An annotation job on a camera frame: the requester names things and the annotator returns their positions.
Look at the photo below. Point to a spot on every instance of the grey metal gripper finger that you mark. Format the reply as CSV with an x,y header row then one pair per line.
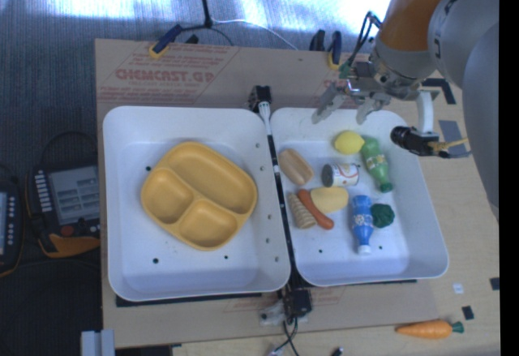
x,y
326,105
370,106

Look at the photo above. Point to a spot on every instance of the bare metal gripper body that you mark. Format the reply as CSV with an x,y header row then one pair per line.
x,y
375,80

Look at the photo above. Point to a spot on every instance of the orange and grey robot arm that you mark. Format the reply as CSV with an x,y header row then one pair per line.
x,y
450,26

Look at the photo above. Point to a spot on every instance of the yellow lemon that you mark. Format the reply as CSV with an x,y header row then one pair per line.
x,y
348,142

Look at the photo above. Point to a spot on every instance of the green plastic bottle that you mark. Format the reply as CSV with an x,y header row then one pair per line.
x,y
375,161

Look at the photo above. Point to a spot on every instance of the tan hot dog bun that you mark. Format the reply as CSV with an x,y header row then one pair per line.
x,y
295,166

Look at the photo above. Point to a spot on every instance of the small white and red can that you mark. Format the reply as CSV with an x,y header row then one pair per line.
x,y
342,175

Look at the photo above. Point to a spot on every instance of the thin black and white rod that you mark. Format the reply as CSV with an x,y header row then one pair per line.
x,y
277,168

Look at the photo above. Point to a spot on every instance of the yellow potato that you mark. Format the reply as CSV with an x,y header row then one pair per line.
x,y
330,199

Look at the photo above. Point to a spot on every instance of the orange sausage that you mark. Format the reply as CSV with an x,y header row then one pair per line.
x,y
314,210

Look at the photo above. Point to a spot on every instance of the green broccoli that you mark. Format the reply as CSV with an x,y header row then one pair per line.
x,y
383,215

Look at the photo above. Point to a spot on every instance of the beige ribbed cone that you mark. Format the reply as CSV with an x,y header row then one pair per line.
x,y
301,212

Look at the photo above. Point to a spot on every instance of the blue plastic bottle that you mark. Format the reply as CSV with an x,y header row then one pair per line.
x,y
362,220

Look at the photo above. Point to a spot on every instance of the white plastic tray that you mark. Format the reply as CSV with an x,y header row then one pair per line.
x,y
134,224
409,224

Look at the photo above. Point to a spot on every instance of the yellow divided plate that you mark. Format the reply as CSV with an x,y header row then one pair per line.
x,y
198,194

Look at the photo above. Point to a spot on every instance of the brown cardboard board red print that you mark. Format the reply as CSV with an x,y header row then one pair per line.
x,y
170,74

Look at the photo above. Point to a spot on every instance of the orange carrot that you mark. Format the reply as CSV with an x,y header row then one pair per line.
x,y
427,329

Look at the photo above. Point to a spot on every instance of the black cylinder on white bracket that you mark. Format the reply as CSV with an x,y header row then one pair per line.
x,y
417,131

